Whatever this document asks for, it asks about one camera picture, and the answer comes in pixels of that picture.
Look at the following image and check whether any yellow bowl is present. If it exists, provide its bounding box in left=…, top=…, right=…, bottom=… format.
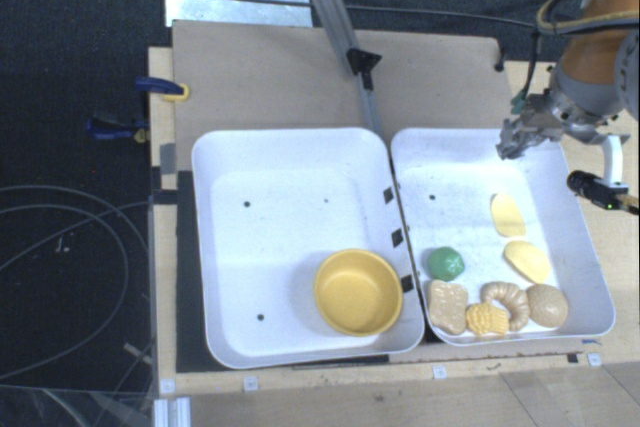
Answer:
left=313, top=248, right=404, bottom=338

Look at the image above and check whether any white plastic tray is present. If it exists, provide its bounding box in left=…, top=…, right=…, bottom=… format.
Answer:
left=191, top=127, right=427, bottom=370
left=389, top=127, right=617, bottom=347

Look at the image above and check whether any thin black rod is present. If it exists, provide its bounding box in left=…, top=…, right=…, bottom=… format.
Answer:
left=386, top=137, right=427, bottom=332

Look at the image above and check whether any green round toy vegetable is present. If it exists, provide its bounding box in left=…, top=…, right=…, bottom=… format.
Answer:
left=426, top=246, right=466, bottom=282

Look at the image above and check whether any brown round toy bun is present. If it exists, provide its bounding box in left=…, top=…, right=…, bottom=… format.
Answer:
left=525, top=283, right=570, bottom=329

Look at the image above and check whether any beige toy croissant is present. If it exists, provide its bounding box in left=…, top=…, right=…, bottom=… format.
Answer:
left=480, top=280, right=531, bottom=333

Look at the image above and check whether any black cylinder on white bracket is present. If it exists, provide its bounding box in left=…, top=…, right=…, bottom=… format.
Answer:
left=566, top=132, right=632, bottom=211

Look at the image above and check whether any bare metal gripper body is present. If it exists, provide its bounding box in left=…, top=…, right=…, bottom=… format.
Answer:
left=517, top=92, right=604, bottom=146

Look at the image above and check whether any beige toy bread slice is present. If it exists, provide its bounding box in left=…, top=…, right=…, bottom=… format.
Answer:
left=425, top=279, right=470, bottom=336

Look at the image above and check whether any yellow toy corn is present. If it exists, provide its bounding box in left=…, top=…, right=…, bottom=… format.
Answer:
left=464, top=302, right=511, bottom=338

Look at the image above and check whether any yellow oval toy crisp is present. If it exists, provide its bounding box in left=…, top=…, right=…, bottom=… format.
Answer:
left=489, top=192, right=527, bottom=238
left=503, top=240, right=553, bottom=285

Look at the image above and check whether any brown cardboard board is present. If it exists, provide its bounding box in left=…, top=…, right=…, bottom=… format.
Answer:
left=171, top=19, right=601, bottom=365

